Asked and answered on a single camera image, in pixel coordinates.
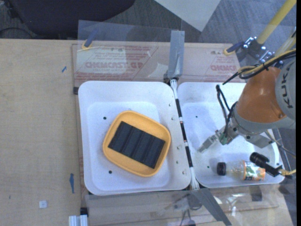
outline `gray carpet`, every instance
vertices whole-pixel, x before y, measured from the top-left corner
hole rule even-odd
[[[201,32],[182,21],[154,0],[136,0],[131,8],[107,20],[107,22],[185,30],[186,42],[235,44],[245,41],[250,36],[259,36],[285,1],[221,0]],[[269,50],[276,51],[285,42],[296,26],[296,16],[295,6],[266,40],[265,46]],[[17,29],[2,31],[0,38],[28,39],[35,37],[35,34],[30,32],[18,18],[9,18],[6,7],[0,5],[0,31],[6,28]],[[296,130],[281,129],[280,134],[285,147],[296,151]],[[295,159],[289,155],[287,158],[291,168],[295,169]],[[285,195],[293,223],[297,225],[296,178],[285,180],[283,184],[282,192]]]

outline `black object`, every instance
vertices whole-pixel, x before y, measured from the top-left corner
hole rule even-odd
[[[79,94],[79,87],[73,87],[73,93],[75,95],[78,95]]]
[[[262,201],[262,191],[258,185],[253,185],[253,186],[249,187],[249,191],[250,191],[253,202],[261,202]]]
[[[190,219],[190,220],[188,221],[188,226],[196,226],[196,222],[193,221],[192,219]]]
[[[164,143],[164,140],[122,121],[108,147],[155,168]]]
[[[216,172],[220,176],[225,176],[226,175],[226,163],[224,163],[224,162],[217,163]]]
[[[130,8],[135,0],[4,0],[38,35],[77,32],[79,20],[102,22]]]
[[[255,163],[258,167],[264,168],[265,171],[273,177],[279,175],[279,170],[282,169],[282,165],[280,165],[277,168],[274,168],[267,164],[269,162],[269,159],[266,156],[261,155],[257,152],[253,152],[250,155],[250,161]]]
[[[187,199],[188,199],[189,208],[191,210],[198,210],[203,206],[202,203],[193,194],[188,194]]]
[[[178,110],[179,117],[182,117],[182,112],[181,112],[181,106],[180,106],[180,101],[179,101],[179,99],[175,99],[175,104],[176,104],[176,106],[177,106],[177,110]]]
[[[80,214],[89,217],[88,208],[80,208]]]

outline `printed label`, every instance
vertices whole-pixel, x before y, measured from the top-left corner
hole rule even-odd
[[[80,49],[77,51],[74,81],[75,83],[131,81],[141,72],[157,49],[157,46],[130,45]]]
[[[256,166],[254,163],[245,161],[244,162],[244,181],[262,181],[265,176],[265,169]]]

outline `clear plastic bottle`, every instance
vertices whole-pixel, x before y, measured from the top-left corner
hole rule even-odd
[[[230,161],[217,163],[217,174],[230,176],[243,181],[262,181],[265,177],[265,169],[256,166],[250,161]]]

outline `wooden table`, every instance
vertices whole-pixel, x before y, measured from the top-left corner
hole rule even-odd
[[[0,225],[68,225],[80,214],[74,43],[0,40]],[[292,225],[277,196],[264,215]]]

